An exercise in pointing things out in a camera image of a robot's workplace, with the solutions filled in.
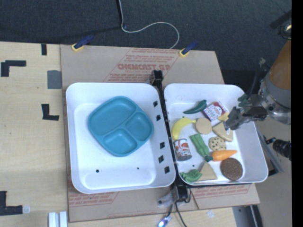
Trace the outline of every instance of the blue plate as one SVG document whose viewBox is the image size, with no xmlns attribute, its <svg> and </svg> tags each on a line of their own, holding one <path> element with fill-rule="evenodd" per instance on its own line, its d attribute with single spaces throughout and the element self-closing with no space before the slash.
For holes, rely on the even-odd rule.
<svg viewBox="0 0 303 227">
<path fill-rule="evenodd" d="M 152 135 L 153 124 L 131 99 L 113 97 L 90 115 L 89 131 L 112 155 L 125 157 L 140 148 Z"/>
</svg>

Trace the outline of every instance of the table surface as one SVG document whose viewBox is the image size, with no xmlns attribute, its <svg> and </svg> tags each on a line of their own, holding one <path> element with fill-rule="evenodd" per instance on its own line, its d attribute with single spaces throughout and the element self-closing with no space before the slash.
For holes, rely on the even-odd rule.
<svg viewBox="0 0 303 227">
<path fill-rule="evenodd" d="M 47 226 L 49 212 L 68 211 L 62 90 L 47 89 L 47 71 L 61 70 L 59 45 L 0 43 L 0 61 L 26 60 L 0 79 L 0 191 L 7 206 L 29 206 L 30 213 L 1 216 L 0 226 Z M 58 121 L 42 120 L 41 104 L 50 105 Z M 182 212 L 188 226 L 235 227 L 232 208 Z M 183 226 L 172 213 L 171 227 Z M 157 226 L 163 214 L 85 222 L 85 226 Z M 83 222 L 68 226 L 83 226 Z"/>
</svg>

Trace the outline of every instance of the gray carpet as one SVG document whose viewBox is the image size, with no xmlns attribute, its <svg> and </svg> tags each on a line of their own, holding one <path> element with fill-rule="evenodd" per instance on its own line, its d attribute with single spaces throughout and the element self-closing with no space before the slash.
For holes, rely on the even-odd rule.
<svg viewBox="0 0 303 227">
<path fill-rule="evenodd" d="M 270 66 L 286 40 L 280 26 L 291 19 L 292 0 L 121 0 L 127 30 L 154 22 L 173 24 L 175 47 L 198 42 L 215 51 L 227 84 L 246 90 L 260 58 Z M 0 41 L 73 44 L 94 35 L 91 45 L 170 48 L 168 25 L 140 33 L 120 28 L 116 0 L 0 0 Z"/>
</svg>

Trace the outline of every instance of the cardboard sheet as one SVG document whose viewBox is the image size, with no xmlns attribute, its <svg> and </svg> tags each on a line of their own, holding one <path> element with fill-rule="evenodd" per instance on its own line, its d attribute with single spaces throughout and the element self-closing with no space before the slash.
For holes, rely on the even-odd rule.
<svg viewBox="0 0 303 227">
<path fill-rule="evenodd" d="M 163 71 L 163 87 L 171 83 L 223 84 L 215 52 L 190 51 L 181 58 L 178 50 L 85 46 L 74 52 L 61 45 L 64 131 L 68 177 L 69 221 L 167 213 L 157 198 L 169 187 L 98 194 L 78 192 L 71 182 L 65 92 L 76 82 L 149 82 L 152 70 Z M 259 203 L 254 184 L 192 189 L 193 198 L 180 211 L 205 210 Z"/>
</svg>

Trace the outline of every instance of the toy banana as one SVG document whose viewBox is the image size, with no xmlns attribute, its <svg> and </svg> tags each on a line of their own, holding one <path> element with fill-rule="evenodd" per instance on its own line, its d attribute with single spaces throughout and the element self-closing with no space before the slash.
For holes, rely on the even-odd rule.
<svg viewBox="0 0 303 227">
<path fill-rule="evenodd" d="M 183 129 L 190 123 L 196 123 L 196 120 L 191 120 L 189 118 L 181 118 L 177 122 L 175 122 L 174 126 L 171 129 L 171 136 L 173 140 L 177 140 L 179 138 L 181 129 Z"/>
</svg>

